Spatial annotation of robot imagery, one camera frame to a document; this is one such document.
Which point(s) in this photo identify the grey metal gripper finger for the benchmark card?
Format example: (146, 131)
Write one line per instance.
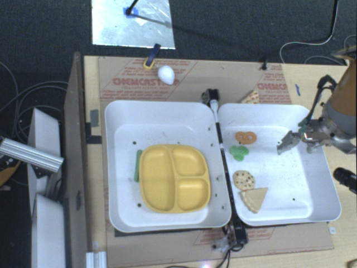
(287, 142)
(313, 148)

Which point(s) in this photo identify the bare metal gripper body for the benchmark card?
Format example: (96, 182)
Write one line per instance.
(323, 133)

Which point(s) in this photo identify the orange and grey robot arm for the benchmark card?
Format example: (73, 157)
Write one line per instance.
(347, 93)

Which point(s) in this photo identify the white plastic tray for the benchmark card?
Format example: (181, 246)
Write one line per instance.
(167, 127)
(290, 183)

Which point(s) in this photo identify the orange pretzel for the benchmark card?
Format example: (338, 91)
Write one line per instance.
(240, 138)

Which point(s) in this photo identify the green broccoli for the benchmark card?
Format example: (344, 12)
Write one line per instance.
(238, 152)

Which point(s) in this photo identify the tan square cracker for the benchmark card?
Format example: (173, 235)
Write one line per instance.
(251, 97)

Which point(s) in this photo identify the chocolate chip biscuit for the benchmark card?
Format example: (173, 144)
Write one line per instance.
(243, 179)

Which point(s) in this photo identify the tan pie slice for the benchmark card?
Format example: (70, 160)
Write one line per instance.
(255, 198)

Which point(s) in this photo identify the thin black and white rod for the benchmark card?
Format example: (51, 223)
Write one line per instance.
(223, 149)

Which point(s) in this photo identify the brown cardboard board red print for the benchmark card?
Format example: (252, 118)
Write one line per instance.
(195, 77)

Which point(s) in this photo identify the yellow divided plate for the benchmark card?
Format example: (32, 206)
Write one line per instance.
(161, 177)

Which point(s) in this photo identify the white egg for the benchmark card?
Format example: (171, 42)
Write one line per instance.
(166, 74)

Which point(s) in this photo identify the green bean stick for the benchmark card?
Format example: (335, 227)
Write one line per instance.
(137, 166)

